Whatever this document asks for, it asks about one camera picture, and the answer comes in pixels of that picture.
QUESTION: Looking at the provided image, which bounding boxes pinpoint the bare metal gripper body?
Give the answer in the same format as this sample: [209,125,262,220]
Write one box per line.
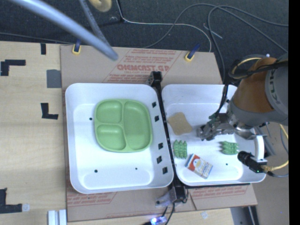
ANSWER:
[207,113,258,141]

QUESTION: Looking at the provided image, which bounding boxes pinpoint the green pea pods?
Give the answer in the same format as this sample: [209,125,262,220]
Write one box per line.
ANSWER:
[172,139,188,159]
[219,141,239,155]

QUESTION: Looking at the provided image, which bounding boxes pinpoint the tan bread slice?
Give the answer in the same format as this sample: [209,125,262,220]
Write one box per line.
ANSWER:
[168,112,193,136]

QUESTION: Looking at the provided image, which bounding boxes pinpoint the white and orange carton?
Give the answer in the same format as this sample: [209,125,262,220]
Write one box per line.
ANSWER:
[184,153,213,180]

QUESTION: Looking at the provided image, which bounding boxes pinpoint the white plastic tray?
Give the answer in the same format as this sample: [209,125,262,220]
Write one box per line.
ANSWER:
[161,83,267,187]
[65,82,174,194]

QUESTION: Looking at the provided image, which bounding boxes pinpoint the green divided plate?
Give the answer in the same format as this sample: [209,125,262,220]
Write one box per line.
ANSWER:
[94,99,153,153]

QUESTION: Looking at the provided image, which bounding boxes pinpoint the brown cardboard board red print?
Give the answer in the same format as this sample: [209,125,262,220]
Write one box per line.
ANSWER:
[60,45,258,222]

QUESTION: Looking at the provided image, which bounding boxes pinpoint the black cylinder on white bracket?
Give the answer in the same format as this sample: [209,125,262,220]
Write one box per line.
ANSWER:
[237,135,269,174]

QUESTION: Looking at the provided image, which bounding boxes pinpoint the black block with thin wires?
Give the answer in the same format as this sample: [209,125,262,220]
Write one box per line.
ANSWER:
[172,185,188,204]

